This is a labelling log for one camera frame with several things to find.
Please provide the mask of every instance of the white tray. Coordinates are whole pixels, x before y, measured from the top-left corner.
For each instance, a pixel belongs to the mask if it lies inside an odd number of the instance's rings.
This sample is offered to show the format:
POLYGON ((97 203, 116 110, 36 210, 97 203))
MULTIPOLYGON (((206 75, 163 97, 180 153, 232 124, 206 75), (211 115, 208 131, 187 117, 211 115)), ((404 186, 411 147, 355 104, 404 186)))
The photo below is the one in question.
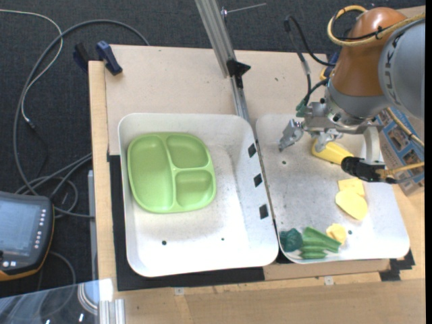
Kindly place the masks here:
MULTIPOLYGON (((393 188, 384 183, 363 182, 368 203, 367 216, 358 221, 335 204, 338 180, 352 178, 339 165, 311 154, 313 140, 305 133, 296 144, 278 149, 282 131, 293 115, 265 115, 256 123, 256 133, 278 232, 306 226, 325 232, 332 223, 342 224, 348 234, 337 254, 323 259, 301 259, 285 252, 295 263, 317 263, 359 259, 392 259, 406 255, 410 242, 393 188)), ((365 141, 345 134, 337 141, 354 156, 365 156, 365 141)))
POLYGON ((259 267, 272 263, 278 240, 250 125, 236 115, 133 113, 119 123, 128 262, 140 275, 156 277, 259 267), (129 143, 151 132, 185 132, 210 151, 217 193, 203 209, 155 214, 139 207, 128 181, 129 143), (266 206, 268 216, 260 207, 266 206))

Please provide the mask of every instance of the black cable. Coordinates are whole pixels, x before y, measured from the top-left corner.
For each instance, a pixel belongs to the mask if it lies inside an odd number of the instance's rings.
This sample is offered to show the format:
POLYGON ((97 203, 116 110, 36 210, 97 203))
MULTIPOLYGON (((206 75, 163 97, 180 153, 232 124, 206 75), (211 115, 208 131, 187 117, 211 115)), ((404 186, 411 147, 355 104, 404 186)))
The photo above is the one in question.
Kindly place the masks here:
POLYGON ((49 251, 49 254, 62 260, 67 265, 67 267, 70 270, 71 276, 72 276, 72 284, 76 284, 76 274, 75 274, 75 270, 74 270, 74 267, 72 266, 72 264, 64 256, 62 256, 61 254, 59 254, 57 252, 49 251))
POLYGON ((43 146, 43 152, 45 154, 44 158, 43 158, 43 162, 39 167, 39 170, 36 172, 36 177, 38 177, 41 173, 42 170, 44 169, 45 165, 48 162, 48 158, 49 158, 49 147, 48 144, 44 141, 44 139, 41 137, 41 135, 36 131, 36 126, 34 126, 34 124, 29 120, 27 126, 30 128, 30 131, 36 136, 36 138, 38 140, 40 140, 40 142, 42 143, 43 146))
POLYGON ((39 271, 38 285, 37 285, 37 288, 36 288, 36 291, 37 291, 37 292, 38 292, 39 290, 41 290, 41 286, 42 286, 42 278, 43 278, 43 265, 42 265, 42 267, 40 268, 40 271, 39 271))
MULTIPOLYGON (((52 194, 50 195, 50 199, 53 198, 53 196, 57 193, 57 191, 60 189, 60 187, 66 183, 69 184, 72 187, 72 190, 75 193, 74 196, 74 202, 71 204, 70 208, 67 210, 64 209, 60 209, 59 207, 54 206, 54 209, 61 212, 63 215, 57 215, 55 216, 56 219, 59 219, 61 217, 63 217, 64 215, 70 215, 70 216, 76 216, 76 217, 86 217, 86 218, 94 218, 93 216, 90 215, 85 215, 85 214, 79 214, 79 213, 72 213, 72 209, 78 204, 78 189, 76 188, 75 184, 73 182, 71 182, 69 180, 69 177, 79 168, 82 167, 85 163, 91 161, 92 159, 92 154, 87 154, 86 156, 84 156, 83 158, 67 165, 66 167, 60 169, 59 171, 56 171, 55 173, 51 174, 51 175, 47 175, 47 176, 42 176, 39 177, 37 179, 33 179, 31 180, 29 183, 32 186, 33 190, 36 190, 38 187, 42 186, 43 184, 45 184, 46 182, 48 182, 49 180, 59 180, 59 184, 56 186, 56 189, 52 192, 52 194), (65 175, 64 177, 57 177, 57 175, 61 174, 62 172, 68 170, 69 168, 73 169, 71 171, 69 171, 69 173, 67 175, 65 175)), ((21 188, 19 188, 18 190, 16 190, 16 194, 28 194, 30 192, 30 189, 24 185, 21 188)))
POLYGON ((306 96, 303 98, 303 100, 304 100, 304 102, 305 102, 305 105, 308 105, 308 103, 309 103, 309 99, 310 99, 312 93, 313 93, 316 89, 318 89, 321 85, 327 85, 328 82, 329 82, 329 78, 326 78, 326 79, 323 79, 323 80, 317 82, 317 83, 313 86, 313 88, 311 88, 311 89, 308 91, 308 93, 306 94, 306 96))
POLYGON ((290 20, 293 21, 294 25, 297 28, 297 31, 300 35, 300 38, 302 39, 303 45, 306 48, 307 53, 318 63, 320 63, 321 65, 324 66, 331 66, 333 67, 335 64, 334 63, 329 63, 326 61, 322 61, 321 59, 319 59, 318 57, 315 56, 315 54, 311 51, 311 48, 309 48, 309 45, 306 41, 306 37, 304 37, 303 31, 299 25, 299 23, 297 22, 296 18, 292 17, 292 16, 286 16, 285 21, 283 22, 283 27, 285 28, 285 31, 290 35, 291 34, 291 26, 290 26, 290 20))
POLYGON ((386 177, 385 182, 387 182, 388 184, 401 184, 403 182, 407 182, 410 181, 414 178, 416 178, 417 176, 420 176, 421 174, 424 174, 425 172, 421 172, 419 174, 413 174, 411 176, 408 176, 407 178, 403 178, 403 179, 396 179, 396 178, 391 178, 391 177, 386 177))
POLYGON ((309 92, 311 90, 311 85, 312 85, 311 84, 311 71, 309 70, 309 65, 308 65, 306 59, 304 58, 302 52, 300 52, 300 50, 297 47, 296 42, 294 41, 294 37, 292 35, 291 28, 289 26, 289 18, 290 17, 287 17, 285 19, 285 23, 284 23, 285 31, 288 33, 288 37, 290 38, 290 41, 296 50, 296 54, 302 63, 303 70, 304 70, 304 73, 306 74, 306 80, 307 80, 307 84, 308 84, 307 92, 309 92))
MULTIPOLYGON (((45 51, 42 53, 42 55, 38 58, 36 64, 34 65, 34 67, 32 68, 32 71, 30 72, 30 75, 27 77, 26 83, 24 85, 24 88, 21 92, 20 98, 18 100, 18 106, 16 109, 16 113, 15 113, 15 117, 13 120, 13 140, 12 140, 12 144, 13 144, 13 155, 14 155, 14 159, 16 162, 16 166, 18 168, 18 172, 20 174, 20 177, 22 178, 22 180, 25 183, 25 186, 29 189, 29 191, 33 194, 33 195, 38 195, 37 191, 34 189, 34 187, 32 186, 31 182, 28 181, 26 174, 24 173, 24 170, 22 169, 22 165, 20 162, 20 158, 19 158, 19 152, 18 152, 18 118, 20 115, 20 108, 21 108, 21 104, 22 104, 22 100, 25 97, 27 88, 34 76, 34 74, 36 73, 36 70, 38 69, 39 65, 42 63, 43 59, 45 58, 45 56, 47 55, 47 53, 49 53, 49 51, 67 34, 88 26, 88 25, 93 25, 93 24, 115 24, 117 26, 121 26, 124 28, 127 28, 128 30, 131 30, 132 32, 134 32, 135 34, 137 34, 146 45, 149 45, 149 42, 146 40, 146 38, 139 32, 137 31, 135 28, 122 23, 122 22, 118 22, 115 20, 89 20, 86 22, 82 22, 79 24, 76 24, 74 26, 72 26, 71 28, 68 28, 67 30, 63 31, 61 34, 59 34, 59 36, 57 36, 51 43, 50 45, 45 49, 45 51)), ((75 214, 75 213, 69 213, 68 211, 63 211, 60 208, 57 208, 58 211, 62 212, 63 214, 68 214, 68 215, 73 215, 73 216, 78 216, 78 217, 90 217, 88 215, 81 215, 81 214, 75 214)))
POLYGON ((338 16, 338 12, 336 12, 336 13, 333 15, 332 19, 331 19, 331 33, 334 35, 334 37, 336 37, 336 38, 337 38, 338 40, 340 40, 340 41, 359 41, 359 40, 362 40, 362 39, 364 39, 364 38, 368 38, 368 37, 371 37, 371 36, 375 36, 375 38, 378 39, 378 34, 379 34, 380 32, 383 32, 384 30, 387 30, 387 29, 390 27, 390 26, 388 26, 387 28, 382 28, 381 26, 378 26, 378 27, 377 27, 377 31, 373 31, 373 32, 370 32, 370 33, 368 33, 368 34, 364 34, 364 35, 362 35, 362 36, 357 36, 357 37, 336 36, 336 35, 334 34, 334 32, 333 32, 333 29, 334 29, 335 22, 336 22, 336 20, 338 19, 337 16, 338 16))

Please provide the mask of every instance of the plastic container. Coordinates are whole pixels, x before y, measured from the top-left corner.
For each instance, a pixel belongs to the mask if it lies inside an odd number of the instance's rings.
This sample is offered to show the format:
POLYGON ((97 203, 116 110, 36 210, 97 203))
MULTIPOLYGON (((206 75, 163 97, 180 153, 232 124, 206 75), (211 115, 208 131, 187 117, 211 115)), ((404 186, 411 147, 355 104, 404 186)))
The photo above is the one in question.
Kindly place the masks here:
POLYGON ((153 213, 181 213, 207 206, 216 195, 210 152, 185 133, 144 134, 128 147, 128 174, 138 204, 153 213))
MULTIPOLYGON (((126 255, 137 274, 158 277, 261 267, 276 259, 279 243, 258 148, 247 121, 236 115, 222 114, 133 113, 120 121, 118 133, 126 255), (182 160, 182 153, 176 150, 187 142, 175 138, 170 142, 170 137, 165 133, 195 136, 209 152, 215 172, 216 192, 214 199, 199 210, 156 214, 144 210, 132 194, 128 149, 133 140, 150 134, 161 139, 161 145, 155 148, 171 157, 169 162, 164 160, 160 164, 167 162, 176 169, 174 172, 171 169, 171 173, 167 171, 162 178, 178 178, 180 197, 177 195, 179 188, 174 190, 177 186, 174 183, 169 191, 170 194, 176 193, 173 198, 177 205, 189 207, 192 202, 200 202, 193 200, 193 196, 183 188, 188 187, 188 176, 196 180, 200 172, 209 171, 203 152, 198 151, 200 149, 196 145, 192 149, 199 156, 182 160), (191 167, 189 162, 196 163, 191 167), (191 171, 190 175, 187 176, 186 170, 191 171)), ((170 194, 162 196, 166 202, 159 203, 160 207, 170 207, 170 194)))

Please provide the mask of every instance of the black clamp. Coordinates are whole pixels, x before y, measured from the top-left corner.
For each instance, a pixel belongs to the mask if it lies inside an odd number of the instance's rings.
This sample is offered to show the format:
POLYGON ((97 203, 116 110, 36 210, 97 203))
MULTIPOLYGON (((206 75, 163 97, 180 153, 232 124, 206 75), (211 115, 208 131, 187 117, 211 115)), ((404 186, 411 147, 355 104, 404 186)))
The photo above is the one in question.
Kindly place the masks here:
POLYGON ((346 173, 351 176, 358 177, 366 182, 387 182, 392 183, 391 178, 383 179, 379 173, 378 169, 384 169, 385 165, 382 162, 377 162, 376 164, 369 164, 365 159, 359 157, 345 157, 342 160, 341 168, 346 173))
POLYGON ((230 59, 227 61, 228 73, 232 77, 236 79, 237 87, 243 89, 243 80, 242 76, 250 70, 249 65, 245 65, 244 63, 238 62, 236 60, 230 59))
POLYGON ((111 49, 110 45, 104 40, 97 43, 96 51, 99 54, 101 60, 105 60, 107 62, 105 64, 105 67, 108 69, 108 71, 111 72, 113 76, 116 76, 123 71, 123 69, 120 67, 117 60, 115 59, 113 50, 111 49))
POLYGON ((88 56, 87 50, 82 43, 78 43, 75 46, 74 60, 81 70, 88 73, 88 62, 91 58, 88 56))

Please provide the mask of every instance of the black mat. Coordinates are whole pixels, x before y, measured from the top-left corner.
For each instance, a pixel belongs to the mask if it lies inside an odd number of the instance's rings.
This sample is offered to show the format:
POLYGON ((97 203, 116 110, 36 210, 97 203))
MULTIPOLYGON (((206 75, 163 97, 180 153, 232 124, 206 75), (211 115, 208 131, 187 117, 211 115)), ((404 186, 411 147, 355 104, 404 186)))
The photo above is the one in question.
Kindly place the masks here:
POLYGON ((264 271, 261 267, 205 271, 163 277, 143 277, 137 274, 129 266, 126 256, 122 173, 120 167, 120 156, 110 156, 111 207, 113 213, 114 249, 118 290, 137 290, 160 287, 215 286, 219 284, 238 284, 264 280, 264 271))

